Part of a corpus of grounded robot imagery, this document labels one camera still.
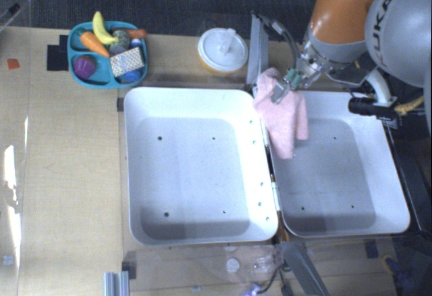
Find blue divided plate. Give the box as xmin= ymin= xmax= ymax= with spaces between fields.
xmin=66 ymin=20 xmax=149 ymax=90

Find black cylinder on white bracket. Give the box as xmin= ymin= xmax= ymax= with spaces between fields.
xmin=348 ymin=68 xmax=403 ymax=127

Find white plastic tray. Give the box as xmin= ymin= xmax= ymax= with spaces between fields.
xmin=123 ymin=86 xmax=279 ymax=247
xmin=261 ymin=90 xmax=412 ymax=239

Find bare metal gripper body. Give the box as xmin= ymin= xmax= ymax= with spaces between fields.
xmin=285 ymin=47 xmax=331 ymax=90

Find yellow cup with white lid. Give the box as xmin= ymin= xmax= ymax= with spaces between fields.
xmin=197 ymin=28 xmax=250 ymax=78

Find orange carrot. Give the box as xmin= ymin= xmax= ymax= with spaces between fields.
xmin=80 ymin=30 xmax=111 ymax=59

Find yellow banana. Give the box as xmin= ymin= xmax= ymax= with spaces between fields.
xmin=92 ymin=11 xmax=120 ymax=46

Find orange sausage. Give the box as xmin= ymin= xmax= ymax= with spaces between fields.
xmin=126 ymin=28 xmax=149 ymax=40

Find pink cloth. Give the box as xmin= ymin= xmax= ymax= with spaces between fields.
xmin=252 ymin=67 xmax=310 ymax=160

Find blue bottle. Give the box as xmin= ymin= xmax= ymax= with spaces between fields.
xmin=119 ymin=67 xmax=142 ymax=84

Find patterned white carton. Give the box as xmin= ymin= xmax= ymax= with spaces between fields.
xmin=109 ymin=47 xmax=146 ymax=78

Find small green can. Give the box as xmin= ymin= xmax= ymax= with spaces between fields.
xmin=110 ymin=29 xmax=132 ymax=53

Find clear plastic bottle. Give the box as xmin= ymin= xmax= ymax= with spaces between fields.
xmin=225 ymin=249 xmax=285 ymax=276

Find purple grapes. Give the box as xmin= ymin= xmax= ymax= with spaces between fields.
xmin=73 ymin=55 xmax=97 ymax=82

